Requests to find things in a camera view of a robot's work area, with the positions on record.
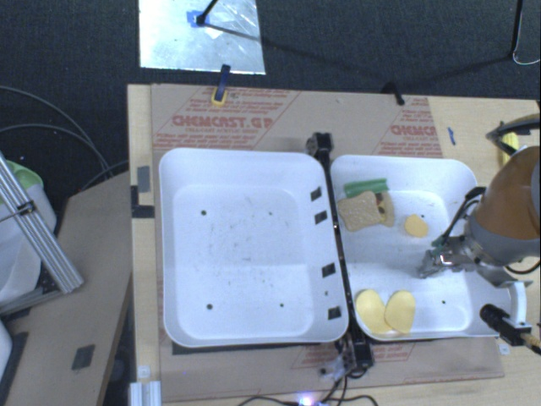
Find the blue tape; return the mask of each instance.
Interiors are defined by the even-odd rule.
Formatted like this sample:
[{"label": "blue tape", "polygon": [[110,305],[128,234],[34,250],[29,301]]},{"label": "blue tape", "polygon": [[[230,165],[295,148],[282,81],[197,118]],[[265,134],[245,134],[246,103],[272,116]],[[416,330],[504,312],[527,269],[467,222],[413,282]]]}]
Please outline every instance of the blue tape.
[{"label": "blue tape", "polygon": [[456,145],[456,142],[455,142],[455,133],[453,132],[453,130],[451,129],[451,127],[447,127],[447,132],[449,133],[449,138],[451,139],[451,143],[453,145]]},{"label": "blue tape", "polygon": [[[195,21],[198,15],[201,15],[201,14],[202,12],[200,10],[189,10],[186,13],[186,18],[192,27],[204,27],[204,25],[198,25],[197,21]],[[210,23],[210,15],[207,15],[205,18],[205,24],[209,24],[209,23]]]}]

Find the black clamp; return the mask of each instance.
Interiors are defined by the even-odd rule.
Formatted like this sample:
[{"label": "black clamp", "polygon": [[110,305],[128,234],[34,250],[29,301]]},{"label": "black clamp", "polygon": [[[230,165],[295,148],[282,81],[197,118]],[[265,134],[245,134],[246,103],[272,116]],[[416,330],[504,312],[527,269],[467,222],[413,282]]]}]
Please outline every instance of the black clamp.
[{"label": "black clamp", "polygon": [[511,346],[524,345],[521,337],[524,333],[530,333],[530,326],[516,327],[509,322],[509,315],[501,308],[492,304],[486,304],[479,312],[481,319],[492,329],[500,334],[500,337]]},{"label": "black clamp", "polygon": [[228,64],[223,64],[221,66],[220,81],[218,82],[218,87],[216,87],[212,91],[212,98],[210,100],[213,105],[221,107],[223,104],[226,103],[226,99],[227,99],[226,86],[227,86],[227,79],[229,78],[230,72],[231,72],[231,66],[229,66]]},{"label": "black clamp", "polygon": [[155,210],[154,206],[140,205],[139,204],[139,189],[137,185],[130,187],[131,205],[132,205],[132,218],[154,218]]},{"label": "black clamp", "polygon": [[26,203],[22,204],[21,206],[17,206],[17,211],[11,215],[8,215],[7,217],[0,218],[0,222],[6,221],[9,218],[16,217],[17,215],[27,215],[29,213],[32,213],[36,210],[36,205],[34,204],[33,200],[27,201]]},{"label": "black clamp", "polygon": [[392,93],[395,96],[396,103],[399,106],[403,106],[406,103],[402,97],[402,94],[398,90],[398,87],[396,87],[396,84],[393,81],[389,81],[386,85],[384,85],[383,89],[381,89],[381,93]]},{"label": "black clamp", "polygon": [[321,152],[325,152],[328,155],[333,148],[334,144],[330,133],[316,132],[306,141],[307,153],[318,160],[320,159]]}]

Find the toy bread slice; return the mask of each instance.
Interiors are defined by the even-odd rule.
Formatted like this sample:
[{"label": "toy bread slice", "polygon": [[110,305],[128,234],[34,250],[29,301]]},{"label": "toy bread slice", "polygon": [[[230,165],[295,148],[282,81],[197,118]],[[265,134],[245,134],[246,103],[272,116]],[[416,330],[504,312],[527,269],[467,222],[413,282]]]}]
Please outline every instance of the toy bread slice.
[{"label": "toy bread slice", "polygon": [[381,214],[372,191],[364,191],[351,199],[339,200],[336,204],[338,214],[350,232],[381,222]]},{"label": "toy bread slice", "polygon": [[397,331],[408,334],[415,316],[415,298],[407,290],[392,294],[385,307],[385,322]]},{"label": "toy bread slice", "polygon": [[355,299],[355,309],[364,325],[374,334],[385,334],[391,327],[385,322],[385,304],[378,293],[369,288]]}]

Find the metal sheet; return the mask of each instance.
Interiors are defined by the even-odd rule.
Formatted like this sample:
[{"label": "metal sheet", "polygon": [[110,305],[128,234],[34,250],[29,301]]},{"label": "metal sheet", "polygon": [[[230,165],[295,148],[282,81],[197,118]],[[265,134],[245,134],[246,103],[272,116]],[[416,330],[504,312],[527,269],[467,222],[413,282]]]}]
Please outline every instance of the metal sheet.
[{"label": "metal sheet", "polygon": [[220,0],[207,25],[195,25],[211,0],[139,0],[143,68],[265,74],[255,0]]}]

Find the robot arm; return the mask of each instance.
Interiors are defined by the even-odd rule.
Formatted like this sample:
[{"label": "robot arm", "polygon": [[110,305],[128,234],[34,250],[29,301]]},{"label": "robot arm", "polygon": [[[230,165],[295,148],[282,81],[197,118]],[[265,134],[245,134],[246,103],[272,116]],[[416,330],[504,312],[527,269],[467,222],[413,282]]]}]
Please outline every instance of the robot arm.
[{"label": "robot arm", "polygon": [[[504,267],[527,256],[540,256],[539,147],[516,152],[500,138],[510,131],[525,134],[533,128],[539,128],[537,117],[502,124],[487,134],[511,158],[487,189],[475,188],[466,195],[451,225],[425,253],[418,270],[421,278],[449,269],[477,271],[495,287],[508,287],[511,293],[518,293],[516,279]],[[466,219],[462,235],[451,237],[461,218]],[[526,344],[541,353],[539,340],[530,335],[530,326],[518,323],[518,315],[508,315],[490,304],[480,315],[508,343]]]}]

